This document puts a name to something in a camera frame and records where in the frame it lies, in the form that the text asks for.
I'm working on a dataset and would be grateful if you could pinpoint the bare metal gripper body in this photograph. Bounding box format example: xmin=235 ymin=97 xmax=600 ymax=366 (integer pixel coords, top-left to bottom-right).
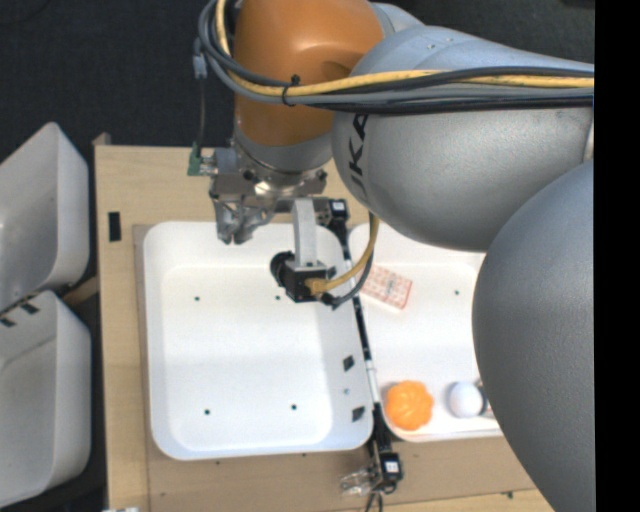
xmin=209 ymin=147 xmax=329 ymax=212

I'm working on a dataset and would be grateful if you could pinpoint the white plastic tray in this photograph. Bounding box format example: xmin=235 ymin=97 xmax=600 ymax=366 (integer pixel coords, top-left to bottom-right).
xmin=347 ymin=221 xmax=507 ymax=444
xmin=142 ymin=220 xmax=376 ymax=462

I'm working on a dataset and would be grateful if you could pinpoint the pink and white packet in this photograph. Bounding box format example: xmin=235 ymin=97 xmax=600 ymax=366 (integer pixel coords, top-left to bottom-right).
xmin=360 ymin=264 xmax=414 ymax=314

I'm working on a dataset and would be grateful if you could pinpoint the thin black and white rod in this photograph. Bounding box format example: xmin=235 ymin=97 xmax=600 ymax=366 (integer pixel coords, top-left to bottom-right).
xmin=329 ymin=218 xmax=397 ymax=455

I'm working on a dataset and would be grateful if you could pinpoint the orange toy mandarin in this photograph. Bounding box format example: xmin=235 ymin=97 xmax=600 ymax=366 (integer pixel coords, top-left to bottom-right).
xmin=384 ymin=380 xmax=435 ymax=433

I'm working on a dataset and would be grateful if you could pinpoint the white egg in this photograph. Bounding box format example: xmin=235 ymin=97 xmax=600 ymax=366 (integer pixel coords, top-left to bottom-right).
xmin=447 ymin=380 xmax=486 ymax=418

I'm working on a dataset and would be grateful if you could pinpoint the black cylinder on white bracket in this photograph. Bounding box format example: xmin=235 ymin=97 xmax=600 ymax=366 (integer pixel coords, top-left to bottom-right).
xmin=269 ymin=198 xmax=338 ymax=305

